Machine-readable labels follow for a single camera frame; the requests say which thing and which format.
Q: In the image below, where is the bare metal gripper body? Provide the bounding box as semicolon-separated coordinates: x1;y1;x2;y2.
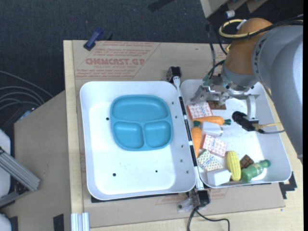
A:
207;76;254;101

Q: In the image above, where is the orange and white carton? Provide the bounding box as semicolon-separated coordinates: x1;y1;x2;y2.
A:
201;134;228;158
186;102;214;120

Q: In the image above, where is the orange carrot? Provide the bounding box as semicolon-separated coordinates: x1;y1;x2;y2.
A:
191;126;203;158
192;115;232;127

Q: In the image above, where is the thin black and white rod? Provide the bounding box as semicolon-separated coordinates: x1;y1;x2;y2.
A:
173;76;205;190

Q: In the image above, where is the white bottle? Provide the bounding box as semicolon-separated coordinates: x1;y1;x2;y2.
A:
200;121;224;137

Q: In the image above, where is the white plastic tray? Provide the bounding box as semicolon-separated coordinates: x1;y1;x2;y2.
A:
180;78;292;189
79;80;197;201

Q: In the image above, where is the blue divided plate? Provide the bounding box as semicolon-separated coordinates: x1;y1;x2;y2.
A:
110;94;173;151

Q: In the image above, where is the yellow and white carton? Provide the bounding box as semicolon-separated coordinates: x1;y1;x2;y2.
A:
196;149;225;173

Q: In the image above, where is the brown chocolate bar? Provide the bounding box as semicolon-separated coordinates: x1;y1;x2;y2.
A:
239;154;255;169

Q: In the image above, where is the yellow corn cob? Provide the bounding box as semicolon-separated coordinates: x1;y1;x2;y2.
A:
226;150;242;181

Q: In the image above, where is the brown cardboard board red print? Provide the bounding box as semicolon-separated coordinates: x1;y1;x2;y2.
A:
72;40;286;228

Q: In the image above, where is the green bottle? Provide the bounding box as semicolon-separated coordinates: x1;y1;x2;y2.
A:
241;159;271;183

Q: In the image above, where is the black cylinder on white bracket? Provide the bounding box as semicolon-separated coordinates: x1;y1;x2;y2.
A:
231;94;260;132

